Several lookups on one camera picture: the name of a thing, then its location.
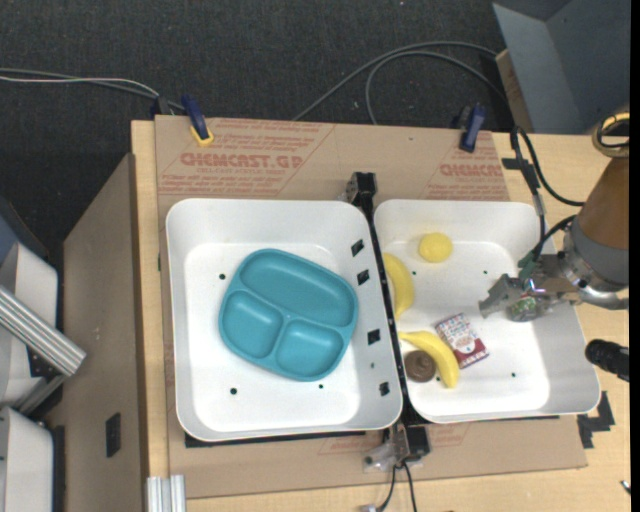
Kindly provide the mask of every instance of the robotic arm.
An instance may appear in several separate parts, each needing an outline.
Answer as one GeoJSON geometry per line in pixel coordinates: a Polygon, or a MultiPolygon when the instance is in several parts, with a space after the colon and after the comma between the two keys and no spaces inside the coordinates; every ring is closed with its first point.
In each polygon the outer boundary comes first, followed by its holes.
{"type": "MultiPolygon", "coordinates": [[[[617,295],[629,286],[629,142],[610,145],[602,140],[604,133],[628,121],[628,113],[612,116],[594,132],[595,147],[611,158],[600,180],[587,201],[577,203],[579,213],[554,226],[519,262],[517,277],[500,277],[479,304],[484,317],[506,310],[511,320],[533,320],[562,301],[629,309],[628,298],[617,295]],[[562,250],[540,254],[542,244],[560,230],[565,233],[562,250]]],[[[519,148],[514,149],[522,163],[519,148]]],[[[537,166],[535,153],[532,159],[537,166]]],[[[527,182],[534,191],[530,179],[531,174],[527,182]]]]}

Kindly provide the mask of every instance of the cardboard sheet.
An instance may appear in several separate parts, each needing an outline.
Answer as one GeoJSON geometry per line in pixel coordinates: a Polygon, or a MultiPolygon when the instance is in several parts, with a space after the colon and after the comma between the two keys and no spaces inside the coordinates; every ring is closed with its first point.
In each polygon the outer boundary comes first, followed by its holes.
{"type": "MultiPolygon", "coordinates": [[[[376,204],[392,199],[509,200],[490,133],[474,153],[458,130],[288,121],[210,119],[201,148],[184,116],[155,120],[169,458],[188,498],[388,481],[365,474],[362,458],[381,432],[293,441],[189,447],[175,413],[165,218],[189,197],[344,199],[353,172],[374,172],[376,204]]],[[[415,479],[586,465],[575,418],[428,425],[432,452],[415,479]]]]}

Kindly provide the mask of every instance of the gray box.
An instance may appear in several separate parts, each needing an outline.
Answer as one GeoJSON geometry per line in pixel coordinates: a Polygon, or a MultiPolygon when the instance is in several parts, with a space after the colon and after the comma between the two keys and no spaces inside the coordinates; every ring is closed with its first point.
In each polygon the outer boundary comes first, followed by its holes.
{"type": "Polygon", "coordinates": [[[533,130],[590,131],[629,108],[631,0],[496,0],[533,130]]]}

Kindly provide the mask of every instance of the brown round object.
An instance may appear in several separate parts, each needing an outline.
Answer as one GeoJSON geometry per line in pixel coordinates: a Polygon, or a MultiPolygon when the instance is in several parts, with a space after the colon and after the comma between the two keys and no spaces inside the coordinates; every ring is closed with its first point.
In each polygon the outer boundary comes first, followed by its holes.
{"type": "Polygon", "coordinates": [[[415,382],[429,382],[436,374],[436,362],[422,350],[414,350],[404,357],[407,377],[415,382]]]}

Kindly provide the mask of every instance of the yellow fruit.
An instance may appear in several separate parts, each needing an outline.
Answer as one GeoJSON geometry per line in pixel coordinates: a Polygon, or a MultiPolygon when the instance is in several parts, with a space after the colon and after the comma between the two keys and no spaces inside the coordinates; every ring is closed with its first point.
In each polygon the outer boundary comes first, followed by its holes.
{"type": "Polygon", "coordinates": [[[451,256],[453,244],[444,233],[428,233],[420,240],[418,252],[425,260],[440,263],[451,256]]]}
{"type": "Polygon", "coordinates": [[[437,334],[428,331],[399,332],[398,337],[424,350],[436,362],[438,373],[445,386],[456,387],[460,377],[460,366],[453,350],[437,334]]]}
{"type": "Polygon", "coordinates": [[[400,315],[411,307],[414,299],[413,281],[404,263],[393,254],[382,255],[384,269],[393,288],[393,316],[396,321],[400,315]]]}

